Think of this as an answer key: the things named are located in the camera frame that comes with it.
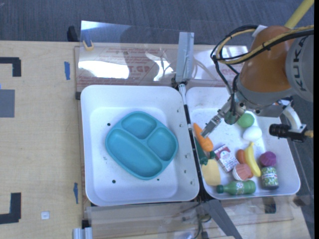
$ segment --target light wood tabletop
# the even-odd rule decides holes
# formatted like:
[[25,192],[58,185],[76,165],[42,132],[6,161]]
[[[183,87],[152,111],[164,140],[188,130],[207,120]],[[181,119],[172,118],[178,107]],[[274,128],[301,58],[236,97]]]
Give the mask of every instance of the light wood tabletop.
[[[72,238],[73,229],[82,227],[85,205],[79,101],[75,98],[78,46],[73,42],[0,41],[0,57],[21,60],[20,77],[12,76],[12,64],[0,63],[0,89],[14,90],[15,98],[14,117],[0,118],[0,238]],[[21,194],[21,215],[18,222],[6,224],[3,215],[13,210],[12,193]],[[302,211],[291,199],[282,200],[275,218],[271,214],[247,218],[242,202],[222,205],[243,238],[310,238]],[[116,213],[112,220],[123,224],[121,211]],[[190,227],[196,233],[196,226]],[[203,227],[210,238],[232,238],[214,221]],[[152,235],[118,236],[174,238],[176,233],[158,230]]]

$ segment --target banana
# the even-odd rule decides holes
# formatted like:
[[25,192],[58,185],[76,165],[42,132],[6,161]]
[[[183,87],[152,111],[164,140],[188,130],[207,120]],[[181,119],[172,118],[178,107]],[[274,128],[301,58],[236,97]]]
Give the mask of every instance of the banana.
[[254,143],[251,142],[249,146],[245,149],[245,161],[249,165],[252,173],[257,177],[260,177],[261,171],[255,159],[253,145]]

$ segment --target blue plate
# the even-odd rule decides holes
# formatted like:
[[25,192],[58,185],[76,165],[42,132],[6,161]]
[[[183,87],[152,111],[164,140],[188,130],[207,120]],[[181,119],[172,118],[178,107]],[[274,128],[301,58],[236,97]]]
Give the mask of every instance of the blue plate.
[[150,180],[162,173],[177,153],[176,136],[144,112],[132,112],[112,127],[105,139],[110,156],[132,175]]

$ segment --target purple ball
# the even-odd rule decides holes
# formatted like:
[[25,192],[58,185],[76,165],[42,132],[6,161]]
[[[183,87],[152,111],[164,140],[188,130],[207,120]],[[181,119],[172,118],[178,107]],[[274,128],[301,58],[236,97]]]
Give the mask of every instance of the purple ball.
[[276,165],[276,155],[271,151],[266,151],[259,157],[260,165],[263,167]]

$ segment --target dark floor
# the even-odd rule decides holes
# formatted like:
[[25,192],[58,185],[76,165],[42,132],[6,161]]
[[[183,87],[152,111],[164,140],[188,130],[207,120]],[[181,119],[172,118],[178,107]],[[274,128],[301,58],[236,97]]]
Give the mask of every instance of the dark floor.
[[[67,41],[82,20],[192,31],[195,42],[216,44],[244,24],[284,25],[303,0],[0,0],[0,40]],[[314,6],[297,26],[314,24]],[[239,39],[239,45],[251,40]],[[309,129],[313,104],[295,97]],[[314,238],[314,141],[291,143],[302,188],[303,212]]]

